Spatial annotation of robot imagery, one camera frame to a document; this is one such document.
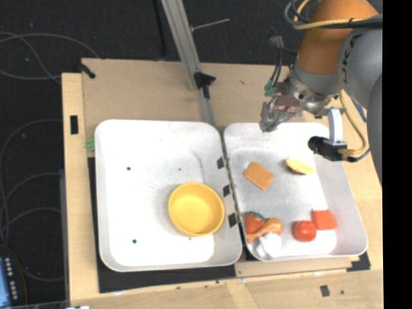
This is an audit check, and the brown cardboard board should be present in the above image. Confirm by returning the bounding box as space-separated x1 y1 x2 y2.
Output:
80 57 371 278

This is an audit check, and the orange block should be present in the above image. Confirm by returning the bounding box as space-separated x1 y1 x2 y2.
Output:
310 209 338 231

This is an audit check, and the yellow potato slice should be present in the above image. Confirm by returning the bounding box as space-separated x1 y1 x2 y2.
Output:
285 158 315 176

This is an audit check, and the red strawberry with green top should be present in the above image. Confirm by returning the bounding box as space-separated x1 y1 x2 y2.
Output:
245 211 267 234

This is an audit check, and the white plastic tray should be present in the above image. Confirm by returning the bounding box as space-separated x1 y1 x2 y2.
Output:
222 122 369 263
94 118 243 272

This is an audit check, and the brown chicken drumstick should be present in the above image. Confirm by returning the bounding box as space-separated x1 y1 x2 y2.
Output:
246 217 285 244

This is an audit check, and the orange toast slice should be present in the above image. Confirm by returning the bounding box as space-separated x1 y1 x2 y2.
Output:
243 161 275 191

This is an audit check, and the red tomato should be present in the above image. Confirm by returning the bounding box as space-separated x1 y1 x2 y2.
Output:
292 220 317 243

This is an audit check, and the yellow bowl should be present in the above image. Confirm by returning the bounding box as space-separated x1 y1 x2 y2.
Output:
167 182 225 238

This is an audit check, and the white crumpled packet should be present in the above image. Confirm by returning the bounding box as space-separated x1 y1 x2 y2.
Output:
254 232 284 259

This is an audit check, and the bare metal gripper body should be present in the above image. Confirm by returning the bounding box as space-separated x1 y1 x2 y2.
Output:
269 81 333 119

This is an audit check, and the black cylinder on white bracket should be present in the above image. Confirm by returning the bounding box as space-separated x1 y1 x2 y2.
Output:
307 108 349 162

